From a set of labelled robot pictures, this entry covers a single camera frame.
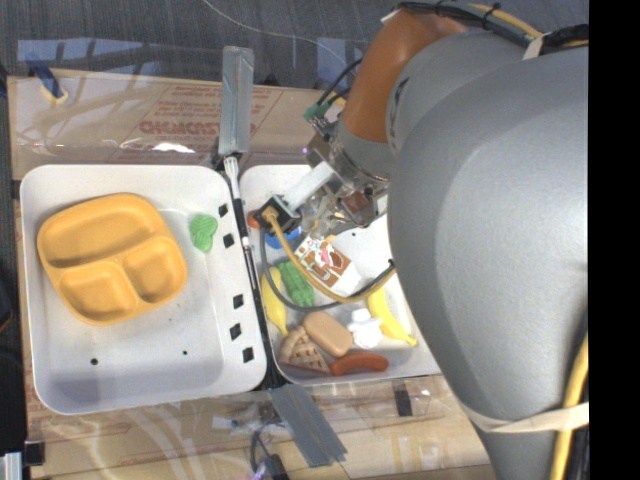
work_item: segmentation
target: orange divided plate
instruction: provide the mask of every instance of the orange divided plate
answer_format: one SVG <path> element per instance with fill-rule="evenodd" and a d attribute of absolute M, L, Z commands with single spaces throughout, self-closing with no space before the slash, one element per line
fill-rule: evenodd
<path fill-rule="evenodd" d="M 187 282 L 187 264 L 162 215 L 118 193 L 56 213 L 40 227 L 38 254 L 69 310 L 111 325 L 158 308 Z"/>

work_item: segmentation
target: white wire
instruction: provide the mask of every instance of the white wire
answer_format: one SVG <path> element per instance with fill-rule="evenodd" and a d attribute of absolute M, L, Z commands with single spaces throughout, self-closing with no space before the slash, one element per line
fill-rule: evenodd
<path fill-rule="evenodd" d="M 293 39 L 293 40 L 300 40 L 300 41 L 306 41 L 307 43 L 311 43 L 311 44 L 315 44 L 317 46 L 319 46 L 320 48 L 322 48 L 323 50 L 329 52 L 331 55 L 333 55 L 336 59 L 338 59 L 342 64 L 344 64 L 345 66 L 347 65 L 347 61 L 345 59 L 343 59 L 342 57 L 340 57 L 340 55 L 338 55 L 336 52 L 334 52 L 333 50 L 331 50 L 330 48 L 327 48 L 325 45 L 323 45 L 322 43 L 319 43 L 318 41 L 315 41 L 314 39 L 309 39 L 307 37 L 298 37 L 295 35 L 290 35 L 290 34 L 281 34 L 279 32 L 270 32 L 268 30 L 261 30 L 259 28 L 256 27 L 252 27 L 251 25 L 247 25 L 245 23 L 242 23 L 234 18 L 232 18 L 231 16 L 229 16 L 228 14 L 225 14 L 224 12 L 222 12 L 220 9 L 218 9 L 217 7 L 215 7 L 211 2 L 209 2 L 209 0 L 201 0 L 207 7 L 209 7 L 209 9 L 211 9 L 213 12 L 215 12 L 216 14 L 218 14 L 219 16 L 221 16 L 222 18 L 224 18 L 225 20 L 230 21 L 231 23 L 233 23 L 234 25 L 237 25 L 238 27 L 250 30 L 251 32 L 255 32 L 257 34 L 265 34 L 267 36 L 272 36 L 272 37 L 280 37 L 280 38 L 284 38 L 284 39 Z"/>

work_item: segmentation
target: tape strip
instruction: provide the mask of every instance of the tape strip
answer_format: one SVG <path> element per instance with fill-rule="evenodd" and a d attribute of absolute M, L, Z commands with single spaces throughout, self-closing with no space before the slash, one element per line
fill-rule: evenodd
<path fill-rule="evenodd" d="M 469 419 L 482 431 L 492 434 L 526 434 L 531 432 L 574 430 L 589 424 L 589 402 L 573 407 L 541 412 L 519 421 L 489 418 L 458 401 Z"/>

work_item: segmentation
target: gray carpet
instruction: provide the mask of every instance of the gray carpet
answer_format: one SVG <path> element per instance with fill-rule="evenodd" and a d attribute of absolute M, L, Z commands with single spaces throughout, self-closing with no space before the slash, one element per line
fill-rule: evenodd
<path fill-rule="evenodd" d="M 217 10 L 202 0 L 0 0 L 0 62 L 10 74 L 26 75 L 29 50 L 52 66 L 217 80 L 216 52 L 236 45 L 253 48 L 258 82 L 324 87 L 344 62 L 366 51 L 393 3 L 208 1 Z M 589 21 L 589 0 L 458 1 L 500 2 L 503 10 L 544 31 Z M 17 307 L 10 165 L 8 114 L 0 100 L 0 275 Z M 16 315 L 0 335 L 0 455 L 25 438 L 20 356 Z"/>

